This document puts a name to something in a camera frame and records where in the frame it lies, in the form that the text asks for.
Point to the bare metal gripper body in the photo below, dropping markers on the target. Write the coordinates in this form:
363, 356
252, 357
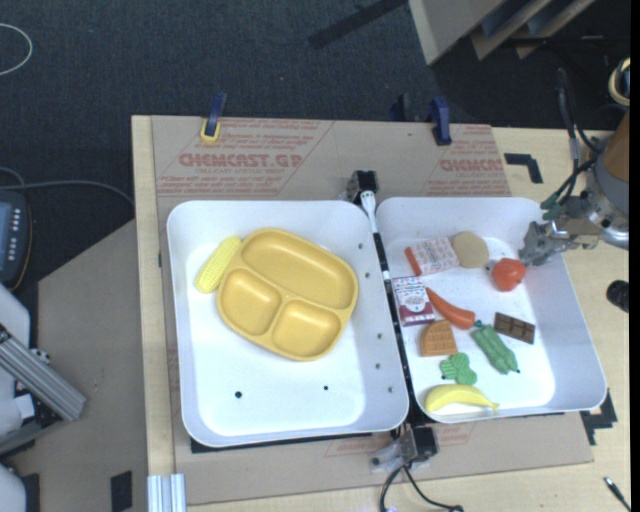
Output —
602, 227

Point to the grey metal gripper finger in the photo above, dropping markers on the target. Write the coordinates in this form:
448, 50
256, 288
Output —
549, 251
531, 244

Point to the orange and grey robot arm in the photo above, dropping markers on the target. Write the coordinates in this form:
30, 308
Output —
616, 155

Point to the beige round biscuit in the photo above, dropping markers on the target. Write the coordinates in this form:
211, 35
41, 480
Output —
470, 249

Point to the brown chocolate bar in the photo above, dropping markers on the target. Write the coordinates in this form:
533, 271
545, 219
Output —
515, 327

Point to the white plastic tray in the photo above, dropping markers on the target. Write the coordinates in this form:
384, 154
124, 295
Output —
280, 400
560, 345

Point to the orange and white packet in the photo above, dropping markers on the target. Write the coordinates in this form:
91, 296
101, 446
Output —
434, 255

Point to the orange carrot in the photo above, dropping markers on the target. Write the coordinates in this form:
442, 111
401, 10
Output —
450, 310

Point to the green pea pod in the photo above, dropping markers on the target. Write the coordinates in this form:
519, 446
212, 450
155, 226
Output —
495, 350

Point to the white and red carton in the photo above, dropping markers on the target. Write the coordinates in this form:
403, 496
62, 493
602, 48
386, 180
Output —
412, 300

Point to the orange waffle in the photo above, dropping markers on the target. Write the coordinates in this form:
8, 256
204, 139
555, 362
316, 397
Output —
438, 340

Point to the green broccoli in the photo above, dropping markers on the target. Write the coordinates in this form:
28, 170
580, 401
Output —
457, 369

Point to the thin black and white rod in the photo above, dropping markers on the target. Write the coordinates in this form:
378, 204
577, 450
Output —
382, 260

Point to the yellow banana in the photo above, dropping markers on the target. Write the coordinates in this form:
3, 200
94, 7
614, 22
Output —
457, 396

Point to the yellow divided plate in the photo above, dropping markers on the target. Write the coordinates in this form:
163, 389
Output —
287, 280

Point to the brown cardboard board red print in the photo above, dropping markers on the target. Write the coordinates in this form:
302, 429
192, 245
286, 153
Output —
280, 160

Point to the yellow corn cob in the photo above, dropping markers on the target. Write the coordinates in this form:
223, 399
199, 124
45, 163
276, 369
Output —
216, 265

